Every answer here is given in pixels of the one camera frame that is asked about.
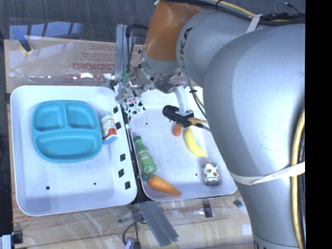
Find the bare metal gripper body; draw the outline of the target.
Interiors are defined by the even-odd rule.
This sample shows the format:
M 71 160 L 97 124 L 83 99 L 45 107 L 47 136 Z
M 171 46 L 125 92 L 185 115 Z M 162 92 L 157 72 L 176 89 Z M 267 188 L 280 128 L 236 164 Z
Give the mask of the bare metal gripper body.
M 156 89 L 163 93 L 172 93 L 182 85 L 181 82 L 173 79 L 174 75 L 162 75 L 147 66 L 139 65 L 131 68 L 128 82 L 137 92 Z

